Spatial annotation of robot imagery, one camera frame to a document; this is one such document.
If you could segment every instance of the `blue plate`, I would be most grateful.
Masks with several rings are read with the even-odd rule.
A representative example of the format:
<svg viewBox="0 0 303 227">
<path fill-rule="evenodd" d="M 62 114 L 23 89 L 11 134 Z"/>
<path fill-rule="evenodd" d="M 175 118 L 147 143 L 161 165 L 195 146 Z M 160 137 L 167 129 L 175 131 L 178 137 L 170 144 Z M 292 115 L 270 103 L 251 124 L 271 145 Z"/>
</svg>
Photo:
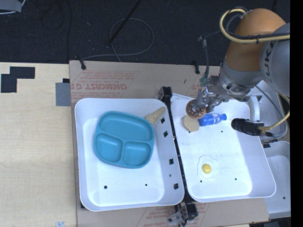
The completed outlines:
<svg viewBox="0 0 303 227">
<path fill-rule="evenodd" d="M 99 118 L 94 150 L 98 158 L 106 163 L 140 168 L 150 161 L 154 140 L 153 125 L 146 119 L 109 111 Z"/>
</svg>

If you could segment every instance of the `plastic bottle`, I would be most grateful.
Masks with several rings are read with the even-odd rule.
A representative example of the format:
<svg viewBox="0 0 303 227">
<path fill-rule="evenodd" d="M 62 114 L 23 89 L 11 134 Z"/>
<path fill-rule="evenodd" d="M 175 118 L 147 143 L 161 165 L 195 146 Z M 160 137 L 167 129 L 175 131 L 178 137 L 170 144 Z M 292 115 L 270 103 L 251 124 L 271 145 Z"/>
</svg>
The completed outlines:
<svg viewBox="0 0 303 227">
<path fill-rule="evenodd" d="M 226 120 L 226 114 L 208 113 L 205 114 L 201 119 L 198 119 L 200 126 L 217 124 L 223 120 Z"/>
</svg>

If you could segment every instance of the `metal bracket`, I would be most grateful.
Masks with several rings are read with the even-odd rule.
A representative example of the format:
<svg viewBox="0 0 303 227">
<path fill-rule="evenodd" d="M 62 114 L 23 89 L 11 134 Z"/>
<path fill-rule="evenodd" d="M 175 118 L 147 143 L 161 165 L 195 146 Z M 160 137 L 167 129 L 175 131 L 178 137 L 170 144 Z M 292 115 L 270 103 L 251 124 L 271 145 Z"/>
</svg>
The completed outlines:
<svg viewBox="0 0 303 227">
<path fill-rule="evenodd" d="M 187 213 L 186 205 L 184 205 L 179 210 L 177 210 L 177 212 L 168 216 L 167 222 L 171 226 L 179 226 L 182 223 L 184 223 L 187 218 L 188 218 L 188 213 Z"/>
<path fill-rule="evenodd" d="M 175 126 L 174 126 L 174 121 L 173 121 L 173 118 L 172 118 L 172 113 L 171 113 L 171 108 L 170 108 L 170 104 L 171 104 L 170 98 L 172 97 L 172 95 L 173 94 L 172 94 L 171 87 L 161 87 L 160 91 L 158 92 L 158 99 L 166 104 L 168 112 L 169 112 L 169 119 L 170 119 L 172 134 L 173 134 L 173 138 L 174 138 L 174 142 L 175 142 L 175 147 L 176 147 L 177 156 L 178 156 L 178 162 L 179 162 L 180 171 L 181 171 L 182 180 L 183 180 L 183 185 L 184 185 L 184 190 L 185 190 L 185 195 L 184 195 L 185 206 L 181 208 L 180 205 L 177 205 L 176 207 L 179 206 L 180 212 L 181 211 L 183 212 L 183 214 L 181 214 L 181 216 L 183 215 L 183 217 L 184 217 L 185 223 L 184 223 L 183 226 L 185 226 L 185 224 L 188 220 L 193 220 L 195 217 L 198 216 L 198 212 L 196 210 L 195 204 L 193 203 L 194 200 L 189 195 L 188 190 L 187 190 L 187 184 L 186 184 L 186 180 L 185 180 L 185 174 L 184 174 L 182 159 L 181 159 L 181 155 L 180 155 L 180 150 L 179 150 L 179 146 L 178 146 L 178 142 L 177 142 L 177 136 L 176 136 Z M 179 214 L 176 214 L 176 215 L 172 216 L 171 220 L 172 221 L 173 221 L 173 219 L 177 220 L 178 217 L 179 217 Z"/>
</svg>

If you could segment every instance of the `cardboard sheet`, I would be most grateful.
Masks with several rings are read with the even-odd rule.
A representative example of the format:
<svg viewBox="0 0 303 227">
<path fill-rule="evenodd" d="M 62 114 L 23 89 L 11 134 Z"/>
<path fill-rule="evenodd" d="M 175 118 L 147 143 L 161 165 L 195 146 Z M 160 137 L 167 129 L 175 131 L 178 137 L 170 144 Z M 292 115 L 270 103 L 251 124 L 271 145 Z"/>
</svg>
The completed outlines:
<svg viewBox="0 0 303 227">
<path fill-rule="evenodd" d="M 77 216 L 79 227 L 149 227 L 170 226 L 167 217 L 174 206 L 135 208 L 92 212 L 81 207 L 77 139 L 74 120 L 76 103 L 86 97 L 97 98 L 156 98 L 161 87 L 171 87 L 173 93 L 196 97 L 200 78 L 192 65 L 167 65 L 85 61 L 70 61 L 71 106 L 73 119 L 74 164 L 76 174 Z M 210 67 L 210 75 L 218 75 L 219 67 Z M 188 227 L 230 226 L 269 221 L 264 199 L 196 203 L 198 217 Z"/>
</svg>

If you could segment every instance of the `dark floor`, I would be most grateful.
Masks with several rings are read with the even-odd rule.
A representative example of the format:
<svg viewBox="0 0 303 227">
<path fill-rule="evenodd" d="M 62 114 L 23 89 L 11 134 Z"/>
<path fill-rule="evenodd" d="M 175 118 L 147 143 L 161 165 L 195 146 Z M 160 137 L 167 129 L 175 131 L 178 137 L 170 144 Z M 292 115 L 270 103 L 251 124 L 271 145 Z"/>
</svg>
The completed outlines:
<svg viewBox="0 0 303 227">
<path fill-rule="evenodd" d="M 137 1 L 27 0 L 21 13 L 0 15 L 0 61 L 118 61 L 108 42 Z M 198 37 L 215 33 L 208 61 L 220 65 L 230 41 L 216 33 L 219 19 L 236 6 L 270 9 L 290 22 L 290 0 L 142 0 L 112 45 L 122 62 L 206 65 Z"/>
</svg>

